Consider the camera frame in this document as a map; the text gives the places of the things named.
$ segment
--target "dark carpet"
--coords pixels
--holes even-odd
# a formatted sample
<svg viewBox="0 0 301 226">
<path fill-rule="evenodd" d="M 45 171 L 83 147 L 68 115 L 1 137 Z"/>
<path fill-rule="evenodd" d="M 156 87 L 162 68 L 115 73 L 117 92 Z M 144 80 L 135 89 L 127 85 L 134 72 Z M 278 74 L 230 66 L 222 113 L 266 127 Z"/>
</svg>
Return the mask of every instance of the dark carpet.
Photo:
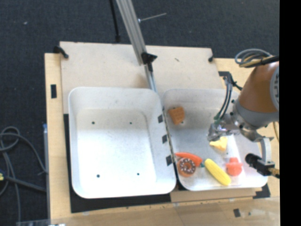
<svg viewBox="0 0 301 226">
<path fill-rule="evenodd" d="M 247 48 L 279 54 L 280 0 L 132 0 L 147 45 L 206 47 L 233 58 Z M 129 43 L 117 9 L 122 43 Z M 17 127 L 44 159 L 46 123 L 44 53 L 60 41 L 115 41 L 109 0 L 0 0 L 0 131 Z M 13 143 L 12 138 L 4 144 Z M 7 151 L 18 179 L 45 186 L 45 174 L 23 141 Z M 0 153 L 0 169 L 7 170 Z M 5 183 L 0 182 L 0 192 Z M 47 218 L 44 193 L 19 187 L 21 220 Z M 16 225 L 17 197 L 10 183 L 0 196 L 0 226 Z"/>
</svg>

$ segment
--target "white tray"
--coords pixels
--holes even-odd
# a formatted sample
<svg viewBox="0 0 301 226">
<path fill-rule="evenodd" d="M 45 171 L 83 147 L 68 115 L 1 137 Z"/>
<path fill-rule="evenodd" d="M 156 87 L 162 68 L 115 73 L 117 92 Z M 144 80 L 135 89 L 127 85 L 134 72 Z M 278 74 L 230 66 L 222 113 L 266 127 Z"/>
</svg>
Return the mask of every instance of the white tray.
<svg viewBox="0 0 301 226">
<path fill-rule="evenodd" d="M 159 96 L 78 87 L 69 94 L 71 178 L 83 198 L 166 194 L 176 177 Z"/>
<path fill-rule="evenodd" d="M 207 134 L 214 116 L 218 113 L 225 98 L 224 89 L 171 89 L 164 94 L 163 104 L 170 133 L 170 140 L 174 153 L 190 152 L 200 156 L 203 161 L 207 158 L 214 160 L 222 169 L 226 170 L 226 163 L 230 157 L 237 157 L 243 163 L 243 171 L 239 176 L 231 177 L 228 186 L 221 185 L 213 178 L 205 167 L 197 168 L 193 176 L 185 178 L 179 175 L 181 184 L 190 191 L 216 190 L 225 188 L 253 188 L 262 187 L 268 178 L 259 174 L 245 162 L 248 153 L 261 155 L 257 143 L 243 137 L 228 136 L 227 150 L 222 152 L 209 145 Z M 234 91 L 232 99 L 238 94 Z M 182 106 L 185 111 L 183 123 L 174 125 L 168 110 Z"/>
</svg>

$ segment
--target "brown donut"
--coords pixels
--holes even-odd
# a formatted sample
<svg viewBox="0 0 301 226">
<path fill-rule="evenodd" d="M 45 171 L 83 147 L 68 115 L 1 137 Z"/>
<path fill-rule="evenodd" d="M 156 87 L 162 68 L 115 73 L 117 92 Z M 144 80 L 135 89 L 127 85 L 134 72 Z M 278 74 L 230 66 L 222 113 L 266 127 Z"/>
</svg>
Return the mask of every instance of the brown donut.
<svg viewBox="0 0 301 226">
<path fill-rule="evenodd" d="M 183 177 L 190 177 L 196 171 L 196 165 L 194 164 L 193 160 L 189 158 L 181 158 L 178 161 L 177 166 L 179 174 Z"/>
</svg>

